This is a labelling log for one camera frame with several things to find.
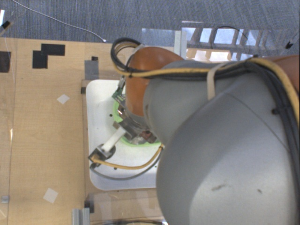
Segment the wooden surface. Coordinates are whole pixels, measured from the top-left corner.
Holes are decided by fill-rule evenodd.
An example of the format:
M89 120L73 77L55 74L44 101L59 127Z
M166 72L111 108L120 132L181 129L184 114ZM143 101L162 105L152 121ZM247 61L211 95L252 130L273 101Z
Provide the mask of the wooden surface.
M86 105L81 94L84 61L99 57L99 77L119 79L110 59L111 45L6 40L14 69L0 74L0 101L5 105L0 107L0 195L9 193L10 201L0 203L0 225L70 225L72 209L82 209L89 194L96 210L91 224L103 219L160 218L155 189L107 193L89 179L88 139L83 132ZM48 69L33 69L32 51L40 51L42 43L64 44L66 54L48 56ZM3 38L0 51L7 51ZM129 53L119 57L125 61ZM63 94L70 98L65 104L57 101ZM54 203L43 198L49 188L58 193Z

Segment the white diamond-shaped marker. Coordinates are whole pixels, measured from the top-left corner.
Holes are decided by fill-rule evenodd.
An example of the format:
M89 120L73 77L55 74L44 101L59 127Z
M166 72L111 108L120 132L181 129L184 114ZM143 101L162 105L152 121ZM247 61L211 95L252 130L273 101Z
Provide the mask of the white diamond-shaped marker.
M54 203L57 195L58 192L54 191L51 188L48 188L43 198L50 203Z
M69 99L70 98L66 94L63 94L57 99L57 101L59 101L61 104L65 104Z

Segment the green ring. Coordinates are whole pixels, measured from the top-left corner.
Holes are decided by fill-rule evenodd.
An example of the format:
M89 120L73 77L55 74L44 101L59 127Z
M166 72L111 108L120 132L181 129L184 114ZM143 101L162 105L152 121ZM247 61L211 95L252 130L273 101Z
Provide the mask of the green ring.
M118 113L118 107L119 107L119 103L117 101L114 101L113 103L113 107L112 107L112 117L113 119L117 122L117 123L120 123L123 121L123 119L119 116L119 113ZM121 138L121 141L128 145L128 146L131 146L131 147L149 147L149 146L158 146L161 144L161 142L155 142L155 143L149 143L149 142L145 142L143 144L139 144L139 145L136 145L136 144L132 144L130 141L128 141L127 138L125 137L122 137Z

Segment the white tray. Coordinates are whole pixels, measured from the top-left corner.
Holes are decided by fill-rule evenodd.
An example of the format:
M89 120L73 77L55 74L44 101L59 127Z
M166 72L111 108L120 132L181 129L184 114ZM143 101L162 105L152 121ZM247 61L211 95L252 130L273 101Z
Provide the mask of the white tray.
M89 130L89 153L98 145L105 143L113 135L116 129L113 127L114 99L111 97L117 88L119 81L116 80L94 80L86 89L88 130ZM149 147L132 147L118 141L116 152L109 162L120 165L137 166L146 163L157 151L159 145ZM155 188L156 171L153 167L143 175L125 181L116 181L102 178L90 171L90 180L95 187L101 190L121 190L137 188ZM114 170L112 167L101 165L96 170L111 177L129 177L140 173L140 170Z

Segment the gray carpet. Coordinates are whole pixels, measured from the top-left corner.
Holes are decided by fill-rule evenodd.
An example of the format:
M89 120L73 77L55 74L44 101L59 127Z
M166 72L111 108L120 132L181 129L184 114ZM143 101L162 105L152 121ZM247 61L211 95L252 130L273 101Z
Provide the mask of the gray carpet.
M142 28L180 30L182 21L201 21L247 29L299 29L300 0L17 0L66 23L91 30L112 42L143 38ZM100 42L87 32L0 0L6 36ZM289 53L299 53L299 40Z

